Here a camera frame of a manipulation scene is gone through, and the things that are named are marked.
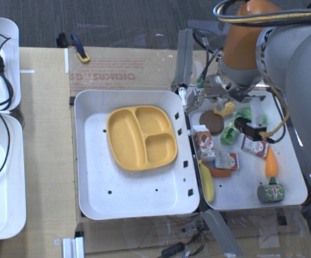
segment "brown round object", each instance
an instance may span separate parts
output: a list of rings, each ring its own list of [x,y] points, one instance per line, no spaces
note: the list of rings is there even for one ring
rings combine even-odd
[[[203,112],[200,117],[200,125],[205,125],[210,134],[218,134],[224,130],[224,120],[222,116],[214,113],[214,111]]]

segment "yellow divided plate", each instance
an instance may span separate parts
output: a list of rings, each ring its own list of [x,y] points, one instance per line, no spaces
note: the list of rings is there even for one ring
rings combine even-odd
[[[165,166],[177,156],[177,141],[167,114],[156,106],[131,106],[113,111],[107,120],[115,161],[127,170]]]

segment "black plug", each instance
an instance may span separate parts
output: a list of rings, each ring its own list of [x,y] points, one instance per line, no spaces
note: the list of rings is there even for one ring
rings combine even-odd
[[[4,59],[3,57],[0,55],[0,73],[4,73],[5,71],[5,64],[4,64]]]
[[[176,245],[170,246],[168,248],[165,248],[161,251],[161,257],[162,258],[169,258],[178,252],[182,252],[185,249],[185,245],[182,242],[177,243]]]

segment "yellow and black clamp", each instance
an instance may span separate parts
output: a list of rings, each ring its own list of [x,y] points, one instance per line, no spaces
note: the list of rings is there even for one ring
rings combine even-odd
[[[73,41],[73,46],[76,47],[76,50],[77,50],[76,55],[78,56],[80,61],[82,63],[88,63],[90,61],[90,57],[87,54],[87,52],[84,50],[84,48],[81,44],[80,38],[75,33],[72,33],[70,35],[70,38]]]

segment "small box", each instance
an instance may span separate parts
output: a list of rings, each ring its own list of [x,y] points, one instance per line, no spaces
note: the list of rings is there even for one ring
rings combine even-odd
[[[265,158],[267,156],[268,146],[269,144],[265,140],[252,141],[246,135],[244,135],[242,143],[242,150],[244,151]]]
[[[216,152],[213,167],[216,169],[239,170],[239,157],[237,153]]]
[[[193,130],[198,159],[211,162],[215,158],[215,148],[209,130],[205,125],[193,125]]]

